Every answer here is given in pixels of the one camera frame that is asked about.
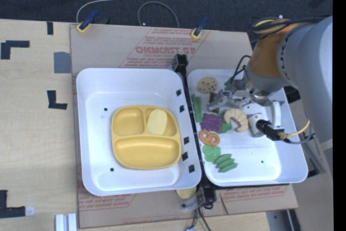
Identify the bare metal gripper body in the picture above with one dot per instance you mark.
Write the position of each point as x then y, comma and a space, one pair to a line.
259, 98

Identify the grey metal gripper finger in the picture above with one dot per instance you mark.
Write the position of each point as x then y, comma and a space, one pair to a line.
218, 99
238, 103

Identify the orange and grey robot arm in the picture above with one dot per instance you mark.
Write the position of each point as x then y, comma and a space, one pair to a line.
305, 62

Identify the beige croissant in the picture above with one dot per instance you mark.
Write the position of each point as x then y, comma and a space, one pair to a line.
238, 117

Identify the beige chocolate chip biscuit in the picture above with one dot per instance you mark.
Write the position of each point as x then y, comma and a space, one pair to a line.
207, 85

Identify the long green bean pod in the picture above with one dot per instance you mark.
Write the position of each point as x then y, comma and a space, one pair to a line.
197, 109

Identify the small white can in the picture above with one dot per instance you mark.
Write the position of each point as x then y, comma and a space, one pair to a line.
252, 121

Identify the purple flat leaf toy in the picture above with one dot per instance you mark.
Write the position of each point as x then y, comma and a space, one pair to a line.
211, 122

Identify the green flat leaf toy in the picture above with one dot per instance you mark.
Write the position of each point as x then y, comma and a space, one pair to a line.
226, 127

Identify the orange pretzel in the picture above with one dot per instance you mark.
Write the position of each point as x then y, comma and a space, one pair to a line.
213, 140

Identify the green round lettuce toy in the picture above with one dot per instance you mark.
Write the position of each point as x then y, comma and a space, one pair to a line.
211, 153

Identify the white plastic tray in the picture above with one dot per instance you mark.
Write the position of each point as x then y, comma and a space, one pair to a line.
92, 143
256, 159

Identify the green pea pods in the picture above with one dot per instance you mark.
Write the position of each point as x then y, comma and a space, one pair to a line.
225, 163

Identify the pale yellow oval toy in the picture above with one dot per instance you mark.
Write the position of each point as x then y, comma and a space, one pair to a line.
156, 121

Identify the yellow divided plate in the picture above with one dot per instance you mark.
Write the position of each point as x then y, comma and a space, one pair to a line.
146, 151

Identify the brown cardboard board red print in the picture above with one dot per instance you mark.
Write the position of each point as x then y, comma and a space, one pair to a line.
108, 46

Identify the black cylinder on white bracket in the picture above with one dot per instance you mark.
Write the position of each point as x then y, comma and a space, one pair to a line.
270, 129

